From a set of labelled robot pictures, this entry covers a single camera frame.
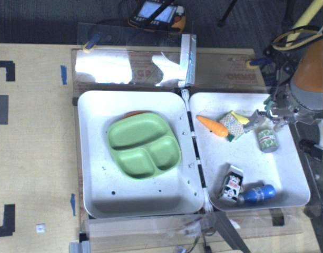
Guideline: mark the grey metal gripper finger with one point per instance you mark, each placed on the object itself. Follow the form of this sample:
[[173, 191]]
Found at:
[[256, 120], [279, 126]]

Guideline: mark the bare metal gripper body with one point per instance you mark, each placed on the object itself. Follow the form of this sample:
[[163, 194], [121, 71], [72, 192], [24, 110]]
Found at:
[[295, 115]]

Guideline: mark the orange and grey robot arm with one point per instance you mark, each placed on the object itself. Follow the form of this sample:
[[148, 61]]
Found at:
[[310, 70]]

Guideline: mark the green and white can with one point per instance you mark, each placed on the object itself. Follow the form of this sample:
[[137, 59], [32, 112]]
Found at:
[[268, 140]]

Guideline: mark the white and yellow patterned carton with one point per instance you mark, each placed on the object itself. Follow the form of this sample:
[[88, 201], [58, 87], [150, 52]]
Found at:
[[232, 125]]

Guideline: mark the orange carrot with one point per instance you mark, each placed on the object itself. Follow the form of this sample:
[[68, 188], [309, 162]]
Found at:
[[214, 126]]

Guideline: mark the white plastic tray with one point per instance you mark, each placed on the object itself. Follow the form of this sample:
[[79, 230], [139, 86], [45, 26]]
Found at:
[[98, 146], [256, 165]]

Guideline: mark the cow print milk carton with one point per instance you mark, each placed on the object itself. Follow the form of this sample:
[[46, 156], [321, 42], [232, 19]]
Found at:
[[232, 186]]

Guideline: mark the blue bottle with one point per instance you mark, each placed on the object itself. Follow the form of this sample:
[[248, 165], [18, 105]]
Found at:
[[260, 194]]

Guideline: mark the green divided plate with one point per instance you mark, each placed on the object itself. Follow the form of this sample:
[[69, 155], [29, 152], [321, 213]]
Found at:
[[144, 146]]

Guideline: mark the orange flat disc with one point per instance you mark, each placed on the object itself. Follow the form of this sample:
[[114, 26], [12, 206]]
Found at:
[[135, 112]]

